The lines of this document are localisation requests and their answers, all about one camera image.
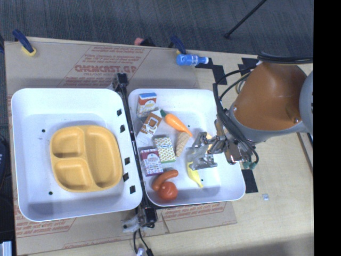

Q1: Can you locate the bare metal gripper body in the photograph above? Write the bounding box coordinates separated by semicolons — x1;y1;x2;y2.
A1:
207;134;254;165

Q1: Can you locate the yellow banana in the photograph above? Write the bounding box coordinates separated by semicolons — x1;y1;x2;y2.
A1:
186;161;205;189

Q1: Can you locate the beige waffle cone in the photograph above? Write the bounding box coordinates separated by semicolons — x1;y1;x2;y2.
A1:
175;131;190;157

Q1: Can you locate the orange carrot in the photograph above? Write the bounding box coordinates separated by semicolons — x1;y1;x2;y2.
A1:
159;109;193;138

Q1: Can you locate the white plastic tray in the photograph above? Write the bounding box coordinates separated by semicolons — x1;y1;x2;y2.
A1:
10;87;143;222
127;88;246;208

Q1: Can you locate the yellow patterned carton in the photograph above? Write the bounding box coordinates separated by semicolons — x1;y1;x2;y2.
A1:
152;135;177;164

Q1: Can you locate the orange sausage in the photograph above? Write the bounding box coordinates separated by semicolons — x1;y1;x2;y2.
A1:
151;169;179;192

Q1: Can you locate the red tomato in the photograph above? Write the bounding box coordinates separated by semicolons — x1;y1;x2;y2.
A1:
157;181;179;202

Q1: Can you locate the maroon and white carton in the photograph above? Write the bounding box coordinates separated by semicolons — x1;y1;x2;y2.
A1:
140;148;164;177

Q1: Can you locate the brown and white carton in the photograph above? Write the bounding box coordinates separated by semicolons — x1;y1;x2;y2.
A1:
135;110;163;147

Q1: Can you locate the blue and orange carton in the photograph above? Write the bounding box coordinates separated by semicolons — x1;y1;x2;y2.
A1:
136;92;158;118

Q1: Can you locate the thin black rod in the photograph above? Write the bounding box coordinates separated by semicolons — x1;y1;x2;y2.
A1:
119;85;150;211

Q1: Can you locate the blue plastic bottle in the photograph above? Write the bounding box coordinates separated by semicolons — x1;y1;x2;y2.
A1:
175;53;209;67

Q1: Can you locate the yellow divided plate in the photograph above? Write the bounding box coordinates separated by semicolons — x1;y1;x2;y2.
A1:
49;124;124;194

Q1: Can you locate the brown cardboard board red print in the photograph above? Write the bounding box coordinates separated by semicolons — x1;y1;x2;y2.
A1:
4;37;238;256

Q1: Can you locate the black block with wires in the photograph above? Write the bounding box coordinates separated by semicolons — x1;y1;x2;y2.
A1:
136;206;158;228
112;73;129;92

